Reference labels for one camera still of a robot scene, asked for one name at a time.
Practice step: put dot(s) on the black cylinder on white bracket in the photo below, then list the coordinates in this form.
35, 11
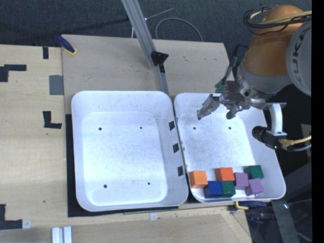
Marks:
276, 120

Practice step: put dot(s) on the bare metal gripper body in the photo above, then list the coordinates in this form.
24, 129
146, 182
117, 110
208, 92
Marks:
236, 96

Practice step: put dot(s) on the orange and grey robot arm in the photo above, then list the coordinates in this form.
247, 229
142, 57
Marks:
268, 52

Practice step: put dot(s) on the green cube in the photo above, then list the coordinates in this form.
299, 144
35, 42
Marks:
254, 171
228, 188

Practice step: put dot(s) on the white plastic tray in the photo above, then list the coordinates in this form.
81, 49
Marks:
215, 148
121, 156

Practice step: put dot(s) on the blue cube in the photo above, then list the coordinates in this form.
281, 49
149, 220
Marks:
213, 188

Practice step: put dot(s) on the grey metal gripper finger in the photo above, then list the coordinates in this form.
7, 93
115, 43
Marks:
207, 108
233, 113

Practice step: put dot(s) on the orange cube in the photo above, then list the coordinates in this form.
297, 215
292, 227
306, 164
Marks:
198, 178
225, 174

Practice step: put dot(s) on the purple cube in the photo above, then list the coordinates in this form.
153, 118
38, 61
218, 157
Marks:
255, 186
241, 180

